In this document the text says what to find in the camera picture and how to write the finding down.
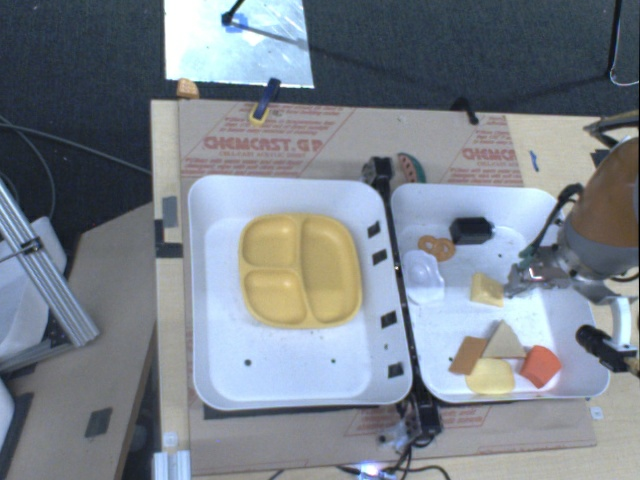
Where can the tan triangle sandwich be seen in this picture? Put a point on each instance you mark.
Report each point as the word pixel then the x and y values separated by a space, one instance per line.
pixel 505 345

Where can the yellow oval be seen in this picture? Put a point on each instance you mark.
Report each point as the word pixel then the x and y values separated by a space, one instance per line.
pixel 490 377

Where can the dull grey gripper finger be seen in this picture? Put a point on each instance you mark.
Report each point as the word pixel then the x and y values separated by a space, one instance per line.
pixel 513 284
pixel 533 268

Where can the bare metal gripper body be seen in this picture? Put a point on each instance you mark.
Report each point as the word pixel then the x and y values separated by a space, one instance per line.
pixel 555 273

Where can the orange waffle biscuit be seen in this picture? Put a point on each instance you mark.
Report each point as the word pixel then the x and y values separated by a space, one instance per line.
pixel 187 89

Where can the white plastic tray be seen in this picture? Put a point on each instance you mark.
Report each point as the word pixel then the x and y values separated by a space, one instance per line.
pixel 300 363
pixel 545 313

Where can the brown pretzel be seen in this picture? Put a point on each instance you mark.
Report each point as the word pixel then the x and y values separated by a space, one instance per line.
pixel 442 249

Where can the black cylinder on white bracket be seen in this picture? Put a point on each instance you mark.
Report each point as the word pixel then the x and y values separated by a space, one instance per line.
pixel 602 340

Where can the white fried egg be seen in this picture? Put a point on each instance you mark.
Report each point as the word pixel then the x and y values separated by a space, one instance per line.
pixel 422 278

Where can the brown cardboard board red print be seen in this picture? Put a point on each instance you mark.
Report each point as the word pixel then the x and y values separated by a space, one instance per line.
pixel 320 138

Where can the brown cracker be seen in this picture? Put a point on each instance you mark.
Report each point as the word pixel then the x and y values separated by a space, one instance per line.
pixel 467 355

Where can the yellow divided plate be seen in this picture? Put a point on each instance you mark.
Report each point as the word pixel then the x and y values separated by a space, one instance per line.
pixel 325 268

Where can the orange block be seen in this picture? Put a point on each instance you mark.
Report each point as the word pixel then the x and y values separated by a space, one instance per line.
pixel 540 365

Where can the yellow cheese wedge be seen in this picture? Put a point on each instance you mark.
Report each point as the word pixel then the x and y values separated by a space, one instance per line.
pixel 487 290

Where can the red and green watermelon slice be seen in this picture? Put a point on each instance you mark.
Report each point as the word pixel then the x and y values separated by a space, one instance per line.
pixel 412 168

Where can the thin black rod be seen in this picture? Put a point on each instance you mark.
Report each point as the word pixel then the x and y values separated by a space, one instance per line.
pixel 400 278

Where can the black box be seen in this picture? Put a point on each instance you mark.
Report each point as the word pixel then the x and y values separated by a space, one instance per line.
pixel 470 230

